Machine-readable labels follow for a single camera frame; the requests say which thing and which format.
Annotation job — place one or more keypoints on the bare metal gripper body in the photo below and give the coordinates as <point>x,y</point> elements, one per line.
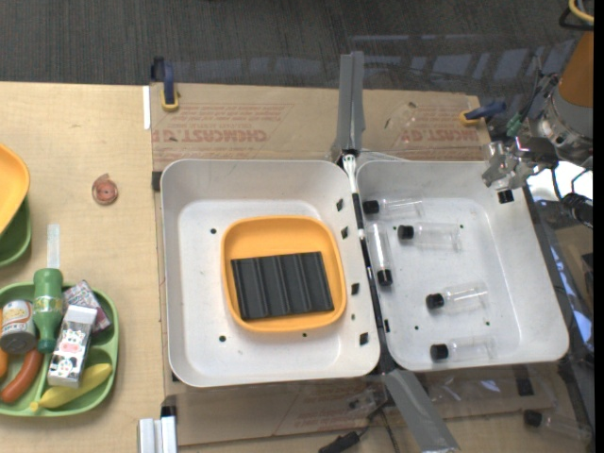
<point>564,135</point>

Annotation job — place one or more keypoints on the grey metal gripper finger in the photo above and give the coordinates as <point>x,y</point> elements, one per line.
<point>494,172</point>
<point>523,172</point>

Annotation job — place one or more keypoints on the clear plastic bottle black cap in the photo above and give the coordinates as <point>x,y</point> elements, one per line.
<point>370,206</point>
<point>532,418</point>
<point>384,276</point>
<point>434,301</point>
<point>439,351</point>
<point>506,196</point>
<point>406,232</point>

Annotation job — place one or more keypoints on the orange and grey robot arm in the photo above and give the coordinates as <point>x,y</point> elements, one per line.
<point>578,73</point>

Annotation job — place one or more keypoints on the white plastic tray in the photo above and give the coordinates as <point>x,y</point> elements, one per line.
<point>514,262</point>
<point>198,300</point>

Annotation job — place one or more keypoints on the thin black and white rod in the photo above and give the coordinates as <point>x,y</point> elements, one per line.
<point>361,220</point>

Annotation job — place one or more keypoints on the brown cardboard board red print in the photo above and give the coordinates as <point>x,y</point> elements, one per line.
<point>283,125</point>

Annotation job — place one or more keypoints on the orange plate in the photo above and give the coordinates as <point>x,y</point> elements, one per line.
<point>283,234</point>
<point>9,182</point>

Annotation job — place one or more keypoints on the black ribbed rack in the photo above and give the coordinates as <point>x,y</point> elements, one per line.
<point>282,285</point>

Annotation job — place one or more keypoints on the pink round doughnut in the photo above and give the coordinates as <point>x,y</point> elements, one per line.
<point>105,189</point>

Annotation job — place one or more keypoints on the pink patterned packet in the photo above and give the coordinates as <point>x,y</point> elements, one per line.
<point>89,295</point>

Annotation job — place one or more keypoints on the green divided plate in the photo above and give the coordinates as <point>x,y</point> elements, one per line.
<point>106,342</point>

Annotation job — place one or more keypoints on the white cow print carton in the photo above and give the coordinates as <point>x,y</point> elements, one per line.
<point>71,347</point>

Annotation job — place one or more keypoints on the green bottle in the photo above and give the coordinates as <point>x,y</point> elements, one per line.
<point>47,290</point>

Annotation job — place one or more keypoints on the yellow banana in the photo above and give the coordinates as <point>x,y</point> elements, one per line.
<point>80,385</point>

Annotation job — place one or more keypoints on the small orange labelled can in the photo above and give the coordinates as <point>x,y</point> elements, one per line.
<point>16,323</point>

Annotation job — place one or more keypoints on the red sausage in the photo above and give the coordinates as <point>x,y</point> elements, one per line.
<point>21,378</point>

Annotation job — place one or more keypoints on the orange carrot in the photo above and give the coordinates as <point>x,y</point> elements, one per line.
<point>3,362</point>

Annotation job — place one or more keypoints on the black cylinder on white bracket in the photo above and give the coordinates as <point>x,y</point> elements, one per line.
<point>579,208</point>

